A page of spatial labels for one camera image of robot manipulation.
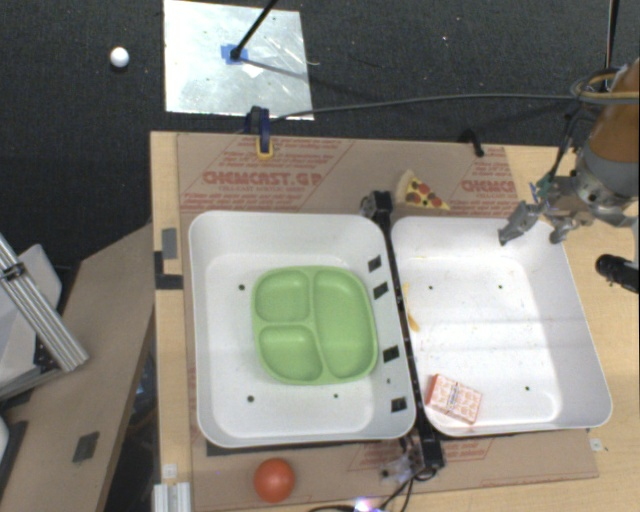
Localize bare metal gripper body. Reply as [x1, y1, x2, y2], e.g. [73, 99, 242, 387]
[542, 174, 639, 229]

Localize toy pizza slice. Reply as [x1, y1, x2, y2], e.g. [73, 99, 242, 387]
[395, 168, 452, 212]

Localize white plastic tray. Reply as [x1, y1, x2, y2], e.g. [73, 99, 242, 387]
[389, 215, 614, 439]
[187, 209, 418, 449]

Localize thin black rod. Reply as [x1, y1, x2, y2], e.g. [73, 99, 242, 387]
[377, 209, 434, 454]

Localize orange and white carton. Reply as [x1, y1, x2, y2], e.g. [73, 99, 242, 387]
[424, 372, 484, 426]

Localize green divided plate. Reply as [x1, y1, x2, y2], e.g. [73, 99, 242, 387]
[250, 265, 379, 387]

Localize brown cardboard board red print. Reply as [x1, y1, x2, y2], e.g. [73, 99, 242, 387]
[174, 132, 600, 499]

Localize orange ball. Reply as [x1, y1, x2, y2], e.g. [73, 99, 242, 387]
[252, 457, 297, 504]

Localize black block with thin wires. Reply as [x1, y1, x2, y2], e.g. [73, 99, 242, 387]
[419, 433, 446, 472]
[360, 189, 395, 222]

